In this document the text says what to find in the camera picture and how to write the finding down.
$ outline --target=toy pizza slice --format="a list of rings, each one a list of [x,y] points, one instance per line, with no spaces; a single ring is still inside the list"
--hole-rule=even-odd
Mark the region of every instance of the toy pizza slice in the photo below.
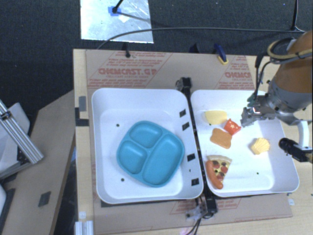
[[[228,172],[231,159],[225,156],[207,156],[208,161],[205,164],[206,174],[212,185],[217,189],[223,188],[223,180]]]

